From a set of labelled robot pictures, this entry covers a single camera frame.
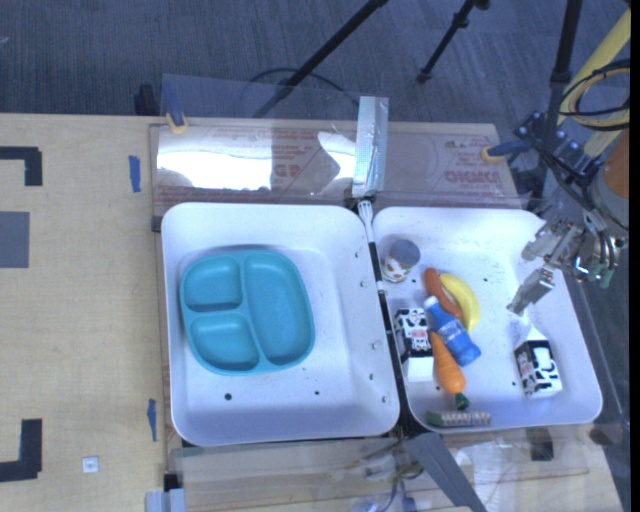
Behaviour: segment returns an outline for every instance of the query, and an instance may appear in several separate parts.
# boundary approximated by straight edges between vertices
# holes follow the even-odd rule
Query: blue plate
[[[194,261],[180,281],[189,345],[208,370],[284,370],[313,348],[311,305],[300,272],[282,254],[234,251]]]

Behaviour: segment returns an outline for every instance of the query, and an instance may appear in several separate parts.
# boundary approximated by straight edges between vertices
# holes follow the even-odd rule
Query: white tray
[[[198,446],[376,436],[395,425],[399,399],[364,226],[337,206],[183,203],[162,221],[171,415]],[[225,376],[193,356],[178,286],[205,255],[281,252],[305,283],[315,345],[277,372]]]
[[[469,410],[486,411],[488,427],[438,428],[426,424],[429,410],[455,410],[453,398],[437,382],[408,382],[412,414],[427,428],[442,433],[464,430],[500,430],[542,425],[582,424],[595,419],[602,394],[573,309],[564,276],[554,273],[555,289],[522,317],[507,304],[518,286],[542,262],[526,262],[520,253],[534,238],[543,221],[530,212],[506,209],[392,207],[374,218],[373,231],[383,257],[396,238],[408,238],[421,249],[420,263],[408,279],[385,283],[389,313],[405,307],[422,307],[425,298],[422,272],[429,266],[458,274],[473,288],[481,318],[471,332],[482,356],[464,367]],[[564,389],[556,395],[530,399],[524,396],[513,349],[527,325],[551,343]]]

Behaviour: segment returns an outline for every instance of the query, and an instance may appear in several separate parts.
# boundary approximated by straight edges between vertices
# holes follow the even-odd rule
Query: gray floor
[[[149,83],[158,94],[163,73],[247,81],[275,67],[298,67],[365,3],[3,0],[0,111],[135,115],[139,86]],[[390,0],[314,72],[346,91],[389,97],[393,121],[493,123],[501,140],[511,140],[532,111],[547,108],[565,2],[493,2],[486,11],[473,9],[469,26],[454,36],[433,78],[417,84],[419,68],[461,5]],[[581,67],[626,8],[623,0],[583,3],[571,71]],[[622,54],[629,52],[627,44]],[[272,73],[261,80],[276,83],[286,76]],[[328,87],[313,76],[301,85]],[[602,90],[607,96],[606,85]],[[627,249],[607,290],[583,286],[603,347],[594,359],[606,402],[602,429],[594,437],[608,445],[626,509],[628,266]],[[603,358],[607,364],[600,364]]]

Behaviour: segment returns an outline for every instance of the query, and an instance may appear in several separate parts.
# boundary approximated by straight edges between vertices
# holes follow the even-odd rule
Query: black pole
[[[578,21],[580,19],[580,11],[582,10],[582,0],[567,0],[565,7],[564,21],[562,24],[562,33],[560,35],[560,43],[558,45],[558,53],[556,55],[556,63],[551,73],[551,98],[549,99],[549,107],[547,109],[546,120],[544,124],[544,134],[542,137],[542,147],[545,151],[553,152],[556,148],[558,130],[558,117],[560,105],[562,104],[562,96],[566,86],[571,82],[571,54],[573,53],[573,44],[578,31]],[[528,209],[533,210],[538,200],[542,199],[544,193],[544,184],[547,176],[547,165],[541,157],[538,157],[538,165],[532,171],[533,189],[529,198]]]
[[[423,84],[429,78],[431,78],[431,70],[436,65],[436,62],[438,62],[438,59],[444,52],[445,48],[453,39],[455,33],[458,31],[458,29],[466,28],[467,25],[469,25],[467,16],[471,12],[471,9],[473,9],[474,7],[484,11],[489,8],[489,0],[466,0],[462,5],[460,11],[453,15],[453,21],[451,22],[449,30],[447,30],[447,33],[440,41],[440,44],[436,48],[436,51],[433,52],[433,55],[429,59],[429,62],[427,62],[427,65],[420,70],[420,73],[418,73],[418,76],[416,78],[418,83]]]
[[[322,47],[305,62],[290,78],[280,82],[276,93],[258,110],[253,117],[264,117],[280,101],[285,99],[302,80],[304,80],[331,52],[364,23],[374,11],[385,5],[389,0],[369,0],[355,13],[342,28],[340,28]]]

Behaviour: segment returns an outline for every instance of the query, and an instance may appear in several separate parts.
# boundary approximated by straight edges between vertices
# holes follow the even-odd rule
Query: brown sausage
[[[462,310],[449,298],[447,292],[442,288],[440,275],[435,268],[429,267],[423,272],[422,284],[426,289],[427,295],[434,295],[438,299],[442,309],[450,315],[455,316],[458,320],[462,320]]]

